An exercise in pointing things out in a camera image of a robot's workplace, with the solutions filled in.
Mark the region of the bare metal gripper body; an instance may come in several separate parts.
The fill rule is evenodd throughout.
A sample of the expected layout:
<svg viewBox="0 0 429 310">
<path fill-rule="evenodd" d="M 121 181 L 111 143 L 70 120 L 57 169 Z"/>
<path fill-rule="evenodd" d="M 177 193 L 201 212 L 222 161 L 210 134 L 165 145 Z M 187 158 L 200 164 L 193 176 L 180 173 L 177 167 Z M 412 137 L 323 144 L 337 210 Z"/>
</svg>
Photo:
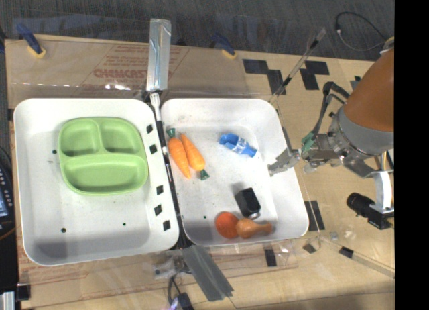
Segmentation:
<svg viewBox="0 0 429 310">
<path fill-rule="evenodd" d="M 371 178 L 373 169 L 365 163 L 372 158 L 356 147 L 342 131 L 328 131 L 324 134 L 308 133 L 301 140 L 301 157 L 305 161 L 305 172 L 315 172 L 320 166 L 344 166 L 361 178 Z"/>
</svg>

